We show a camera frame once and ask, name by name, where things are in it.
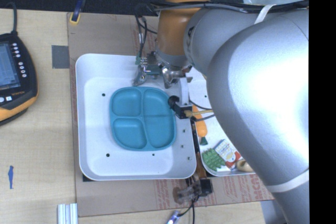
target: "cardboard sheet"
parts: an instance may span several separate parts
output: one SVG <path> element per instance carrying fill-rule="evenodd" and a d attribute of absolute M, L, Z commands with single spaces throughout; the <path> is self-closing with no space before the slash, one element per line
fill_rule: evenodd
<path fill-rule="evenodd" d="M 82 13 L 79 24 L 69 23 L 70 85 L 74 139 L 76 196 L 79 217 L 126 212 L 185 208 L 174 201 L 174 188 L 184 189 L 184 179 L 117 180 L 93 182 L 79 166 L 76 72 L 78 57 L 87 53 L 136 55 L 139 51 L 138 27 L 134 16 Z M 148 27 L 156 29 L 156 17 L 147 17 Z M 155 35 L 148 33 L 144 54 L 155 50 Z M 214 191 L 195 206 L 234 204 L 272 200 L 271 193 L 255 174 L 211 177 Z"/>

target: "blue marker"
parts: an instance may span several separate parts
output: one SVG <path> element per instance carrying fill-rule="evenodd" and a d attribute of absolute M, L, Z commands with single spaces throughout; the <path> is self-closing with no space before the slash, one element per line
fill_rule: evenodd
<path fill-rule="evenodd" d="M 13 177 L 14 177 L 14 167 L 11 165 L 9 167 L 9 171 L 8 171 L 8 178 L 9 178 L 9 188 L 13 189 Z"/>

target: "blue plate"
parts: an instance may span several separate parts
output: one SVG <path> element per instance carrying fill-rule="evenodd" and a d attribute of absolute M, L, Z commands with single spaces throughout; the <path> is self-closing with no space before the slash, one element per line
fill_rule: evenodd
<path fill-rule="evenodd" d="M 169 96 L 152 87 L 126 87 L 110 100 L 110 120 L 115 141 L 134 151 L 156 151 L 171 146 L 176 138 L 175 114 Z"/>

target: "white strap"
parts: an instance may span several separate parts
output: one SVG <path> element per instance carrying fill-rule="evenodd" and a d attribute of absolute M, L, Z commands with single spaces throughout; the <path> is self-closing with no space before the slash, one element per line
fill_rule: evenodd
<path fill-rule="evenodd" d="M 271 193 L 283 193 L 301 186 L 309 181 L 309 169 L 292 180 L 279 185 L 265 186 Z"/>
<path fill-rule="evenodd" d="M 269 4 L 269 5 L 266 5 L 265 7 L 263 7 L 263 8 L 261 9 L 261 11 L 260 11 L 260 13 L 259 13 L 259 15 L 258 15 L 256 21 L 254 22 L 254 24 L 261 23 L 261 22 L 265 19 L 265 17 L 266 17 L 266 15 L 267 15 L 268 11 L 269 11 L 273 6 L 275 6 L 275 5 L 276 5 L 276 4 Z"/>

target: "table surface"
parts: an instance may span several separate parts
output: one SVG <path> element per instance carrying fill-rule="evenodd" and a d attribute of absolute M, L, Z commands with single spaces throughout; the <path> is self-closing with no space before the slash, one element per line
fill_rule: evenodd
<path fill-rule="evenodd" d="M 57 205 L 76 202 L 69 69 L 53 69 L 52 45 L 67 46 L 67 13 L 18 10 L 17 31 L 38 73 L 39 96 L 0 126 L 0 223 L 57 223 Z M 0 34 L 13 11 L 0 9 Z M 14 167 L 13 189 L 8 171 Z M 78 223 L 166 223 L 173 210 L 78 218 Z M 192 211 L 178 224 L 192 223 Z M 195 208 L 195 223 L 265 223 L 260 202 Z"/>

